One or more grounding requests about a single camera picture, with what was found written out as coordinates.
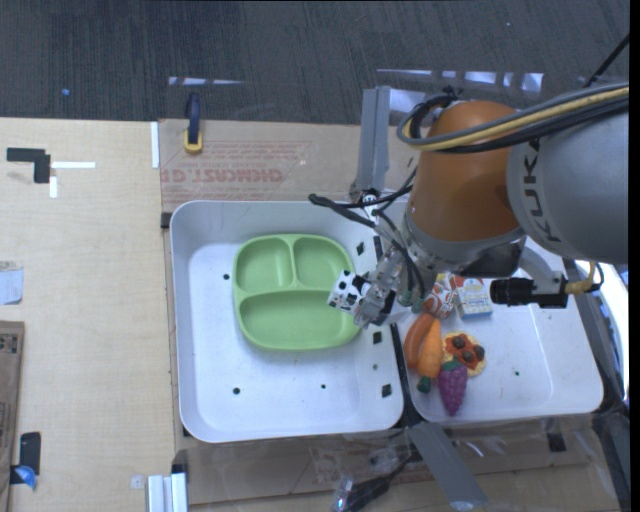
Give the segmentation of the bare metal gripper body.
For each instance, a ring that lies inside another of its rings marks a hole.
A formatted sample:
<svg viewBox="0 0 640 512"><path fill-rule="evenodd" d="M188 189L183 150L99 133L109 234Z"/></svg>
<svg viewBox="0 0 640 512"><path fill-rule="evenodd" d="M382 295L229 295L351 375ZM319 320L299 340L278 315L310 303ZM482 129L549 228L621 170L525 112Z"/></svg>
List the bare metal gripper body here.
<svg viewBox="0 0 640 512"><path fill-rule="evenodd" d="M401 306L413 306L418 298L419 282L413 260L400 245L386 249L369 277L367 299L382 305L391 296Z"/></svg>

